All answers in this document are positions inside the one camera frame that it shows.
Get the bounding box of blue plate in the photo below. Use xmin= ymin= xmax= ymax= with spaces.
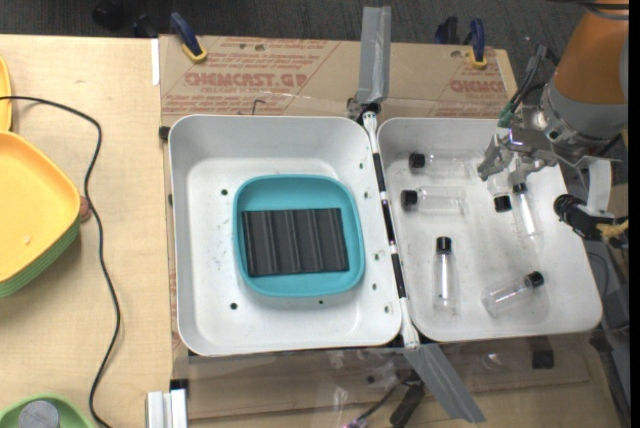
xmin=232 ymin=173 xmax=367 ymax=299

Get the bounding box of black ribbed insert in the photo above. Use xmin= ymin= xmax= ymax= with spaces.
xmin=240 ymin=207 xmax=352 ymax=279

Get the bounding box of green plate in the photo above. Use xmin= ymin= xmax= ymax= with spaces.
xmin=0 ymin=214 xmax=84 ymax=301
xmin=0 ymin=392 xmax=97 ymax=428

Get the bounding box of clear plastic bottle black cap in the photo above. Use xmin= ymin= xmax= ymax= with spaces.
xmin=407 ymin=151 xmax=477 ymax=181
xmin=432 ymin=235 xmax=461 ymax=316
xmin=400 ymin=185 xmax=470 ymax=217
xmin=486 ymin=172 xmax=514 ymax=214
xmin=480 ymin=270 xmax=547 ymax=319
xmin=511 ymin=181 xmax=544 ymax=243

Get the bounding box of white plastic tray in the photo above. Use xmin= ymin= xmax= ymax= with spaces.
xmin=167 ymin=113 xmax=404 ymax=359
xmin=375 ymin=116 xmax=604 ymax=345

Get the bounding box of black cylinder on white bracket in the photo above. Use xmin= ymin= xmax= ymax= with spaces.
xmin=552 ymin=158 xmax=619 ymax=241

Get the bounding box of yellow plate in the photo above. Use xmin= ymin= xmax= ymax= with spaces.
xmin=0 ymin=130 xmax=83 ymax=285

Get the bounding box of black and white thin rod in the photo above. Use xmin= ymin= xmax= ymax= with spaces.
xmin=361 ymin=111 xmax=421 ymax=350

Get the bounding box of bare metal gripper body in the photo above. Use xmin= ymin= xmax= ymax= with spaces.
xmin=498 ymin=103 xmax=620 ymax=168

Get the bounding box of brown cardboard board red print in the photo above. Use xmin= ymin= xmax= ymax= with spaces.
xmin=158 ymin=34 xmax=604 ymax=420

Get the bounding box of grey cylinder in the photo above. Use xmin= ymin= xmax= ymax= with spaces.
xmin=17 ymin=399 xmax=62 ymax=428

